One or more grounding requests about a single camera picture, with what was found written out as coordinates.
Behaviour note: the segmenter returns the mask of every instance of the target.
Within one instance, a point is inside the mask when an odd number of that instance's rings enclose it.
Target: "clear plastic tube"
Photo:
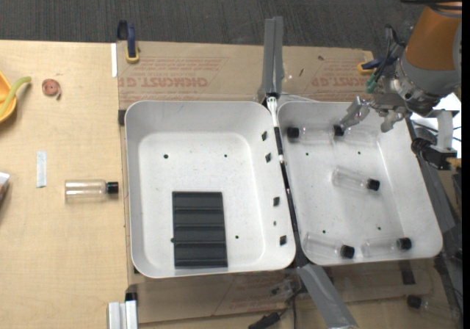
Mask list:
[[[335,140],[343,140],[344,142],[357,145],[376,145],[379,139],[379,129],[371,126],[351,126],[344,131],[343,136],[337,137]]]
[[[307,144],[332,143],[334,136],[333,127],[329,125],[289,127],[286,133],[289,140]]]
[[[102,179],[82,179],[65,181],[65,199],[80,200],[87,198],[105,199],[109,194],[119,192],[119,183]]]
[[[311,232],[307,232],[303,238],[303,249],[310,254],[335,256],[343,259],[352,259],[355,252],[354,247],[344,244],[341,240]]]
[[[420,297],[409,295],[407,304],[410,309],[426,316],[429,321],[441,323],[456,323],[460,319],[460,310],[451,307],[449,302],[436,297]]]
[[[383,256],[394,253],[401,253],[410,250],[412,242],[410,238],[389,236],[376,239],[367,239],[361,246],[364,257]]]
[[[342,166],[336,166],[331,175],[331,182],[337,187],[353,190],[378,191],[380,187],[377,179]]]

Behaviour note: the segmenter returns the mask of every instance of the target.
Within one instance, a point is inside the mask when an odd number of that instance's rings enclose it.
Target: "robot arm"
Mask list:
[[[452,138],[448,141],[449,132],[444,131],[452,128],[452,115],[443,115],[434,106],[461,85],[462,0],[400,1],[423,4],[425,9],[407,44],[398,41],[391,26],[387,26],[386,55],[366,83],[366,93],[372,96],[353,101],[335,126],[342,130],[336,134],[341,135],[347,127],[362,121],[369,108],[383,118],[382,132],[392,130],[397,121],[413,113],[424,118],[437,117],[441,140],[437,145],[415,140],[412,149],[422,158],[433,156],[428,160],[433,167],[447,169],[447,158],[456,156],[450,148]],[[384,76],[384,68],[390,61],[394,63],[394,75]]]

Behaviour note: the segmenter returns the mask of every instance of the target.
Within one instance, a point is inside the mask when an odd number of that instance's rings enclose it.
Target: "yellow bowl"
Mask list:
[[[8,94],[10,91],[12,85],[8,82],[8,80],[5,78],[3,73],[0,71],[0,98],[4,97]],[[5,121],[12,113],[15,111],[16,107],[16,95],[13,97],[12,101],[7,107],[7,111],[0,117],[0,123]]]

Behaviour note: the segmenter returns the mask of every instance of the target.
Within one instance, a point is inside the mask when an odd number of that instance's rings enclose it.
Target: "black clamp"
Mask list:
[[[134,64],[139,61],[139,49],[135,43],[135,28],[133,23],[119,21],[117,26],[117,39],[127,40],[126,61]]]

